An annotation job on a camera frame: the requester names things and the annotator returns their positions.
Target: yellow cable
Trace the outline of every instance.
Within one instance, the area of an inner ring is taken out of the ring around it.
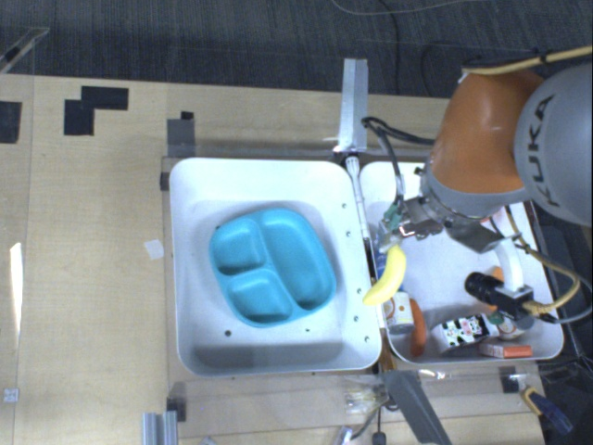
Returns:
[[[577,274],[575,272],[571,271],[570,269],[566,269],[555,262],[551,262],[551,261],[548,261],[547,259],[544,259],[539,254],[539,252],[537,252],[536,250],[533,250],[529,246],[529,244],[527,244],[527,242],[525,242],[525,239],[523,238],[521,232],[519,231],[517,222],[515,221],[510,209],[507,210],[507,215],[509,216],[509,222],[511,223],[512,230],[515,232],[515,234],[518,235],[517,238],[518,238],[519,242],[521,243],[521,245],[524,247],[525,251],[528,254],[531,254],[534,257],[534,259],[536,259],[537,261],[539,261],[546,267],[549,267],[551,270],[553,270],[555,272],[562,273],[562,274],[566,275],[573,281],[573,284],[571,285],[570,289],[564,295],[562,295],[555,301],[552,301],[551,303],[540,303],[539,301],[529,300],[529,301],[526,301],[522,305],[523,308],[525,308],[532,315],[541,315],[541,314],[545,314],[545,313],[550,313],[552,310],[558,309],[562,305],[565,305],[566,303],[568,303],[574,297],[574,295],[576,295],[576,292],[578,292],[581,287],[581,281],[578,278]]]
[[[566,51],[559,51],[557,53],[550,53],[545,57],[530,57],[523,61],[517,61],[510,64],[504,64],[502,66],[496,66],[493,68],[461,68],[461,71],[470,74],[480,74],[482,76],[495,76],[497,74],[506,74],[507,72],[514,72],[517,70],[526,70],[533,68],[544,63],[553,63],[556,61],[562,61],[564,59],[571,59],[574,57],[583,57],[593,53],[593,46],[581,46],[575,49],[568,49]]]

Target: yellow banana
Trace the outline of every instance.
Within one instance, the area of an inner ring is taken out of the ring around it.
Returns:
[[[379,305],[391,299],[404,279],[406,272],[406,254],[400,246],[393,246],[387,251],[385,271],[362,299],[365,305]]]

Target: wooden table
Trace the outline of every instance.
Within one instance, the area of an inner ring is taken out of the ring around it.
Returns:
[[[149,240],[164,242],[159,176],[167,119],[194,112],[199,144],[331,149],[340,94],[3,77],[11,87],[34,87],[30,192],[26,180],[15,187],[10,171],[11,157],[26,143],[0,146],[2,194],[30,198],[21,219],[27,238],[14,443],[140,443],[142,414],[162,413],[169,393],[164,262],[151,260],[145,248]],[[128,88],[128,109],[96,110],[94,136],[65,136],[64,101],[80,99],[83,85]],[[369,111],[403,130],[434,136],[446,105],[443,99],[372,95]],[[7,351],[6,336],[0,340]],[[521,367],[536,377],[533,364]],[[337,394],[333,380],[325,383],[325,397]],[[237,402],[217,397],[216,381],[201,384],[215,391],[209,406],[219,420],[206,432],[220,445],[327,444],[344,416],[338,394],[322,407],[327,420],[318,415],[311,427],[274,430],[280,415],[310,413],[312,404],[299,399],[297,386],[271,407],[266,395],[246,394]],[[456,444],[543,443],[537,418],[517,394],[441,396],[433,403]],[[241,404],[247,410],[233,414],[229,407]],[[5,430],[11,410],[2,409]],[[362,417],[347,419],[359,424]],[[415,443],[400,413],[384,419],[389,443]],[[356,443],[369,443],[371,432]]]

